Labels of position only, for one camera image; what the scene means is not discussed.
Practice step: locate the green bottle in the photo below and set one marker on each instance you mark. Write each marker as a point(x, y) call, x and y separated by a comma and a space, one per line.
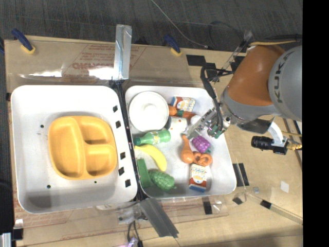
point(154, 137)

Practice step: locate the brown cardboard board red print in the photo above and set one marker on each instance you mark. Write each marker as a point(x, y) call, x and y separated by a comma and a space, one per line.
point(267, 215)

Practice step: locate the orange pretzel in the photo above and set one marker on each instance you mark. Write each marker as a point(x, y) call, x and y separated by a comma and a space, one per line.
point(204, 159)

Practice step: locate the black cylinder on white bracket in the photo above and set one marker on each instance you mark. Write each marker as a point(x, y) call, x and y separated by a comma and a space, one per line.
point(268, 141)

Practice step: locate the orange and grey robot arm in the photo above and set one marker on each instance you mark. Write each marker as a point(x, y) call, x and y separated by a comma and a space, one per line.
point(254, 78)

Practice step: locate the orange carrot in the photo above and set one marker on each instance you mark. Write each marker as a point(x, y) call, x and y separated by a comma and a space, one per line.
point(172, 110)

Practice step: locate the white plastic tray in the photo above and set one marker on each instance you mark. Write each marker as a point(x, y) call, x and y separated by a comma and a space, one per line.
point(221, 174)
point(30, 138)

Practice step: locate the yellow divided plate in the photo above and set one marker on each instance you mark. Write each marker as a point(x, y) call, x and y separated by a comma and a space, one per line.
point(64, 148)

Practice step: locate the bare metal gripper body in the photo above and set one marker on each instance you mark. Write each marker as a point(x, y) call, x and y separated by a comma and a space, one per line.
point(214, 122)

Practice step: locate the white can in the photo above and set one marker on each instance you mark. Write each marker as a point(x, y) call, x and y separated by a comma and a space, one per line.
point(178, 123)

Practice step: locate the purple grapes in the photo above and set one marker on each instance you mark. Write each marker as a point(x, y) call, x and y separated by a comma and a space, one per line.
point(201, 144)

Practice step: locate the white bowl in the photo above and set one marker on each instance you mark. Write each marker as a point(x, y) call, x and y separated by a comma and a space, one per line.
point(147, 109)

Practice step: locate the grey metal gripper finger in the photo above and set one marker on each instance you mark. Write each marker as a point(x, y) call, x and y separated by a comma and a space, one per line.
point(199, 122)
point(194, 134)

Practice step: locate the yellow banana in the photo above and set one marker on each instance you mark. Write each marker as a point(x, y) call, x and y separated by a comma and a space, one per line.
point(156, 154)

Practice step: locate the white orange blue carton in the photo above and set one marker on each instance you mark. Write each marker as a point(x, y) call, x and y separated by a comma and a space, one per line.
point(183, 103)
point(198, 176)

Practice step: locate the green grapes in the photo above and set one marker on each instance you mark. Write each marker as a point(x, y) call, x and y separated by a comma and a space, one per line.
point(162, 180)

